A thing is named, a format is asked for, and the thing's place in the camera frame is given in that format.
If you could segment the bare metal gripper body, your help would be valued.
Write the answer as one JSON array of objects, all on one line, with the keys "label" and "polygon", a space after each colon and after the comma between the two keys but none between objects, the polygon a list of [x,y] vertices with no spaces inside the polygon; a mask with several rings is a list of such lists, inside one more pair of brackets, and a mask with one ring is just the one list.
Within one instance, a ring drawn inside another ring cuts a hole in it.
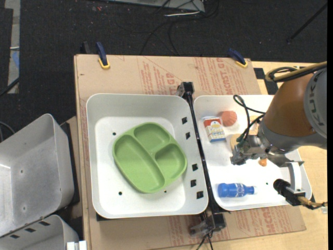
[{"label": "bare metal gripper body", "polygon": [[257,135],[249,135],[246,139],[239,139],[240,134],[232,135],[230,147],[232,165],[244,165],[248,160],[266,160],[267,154]]}]

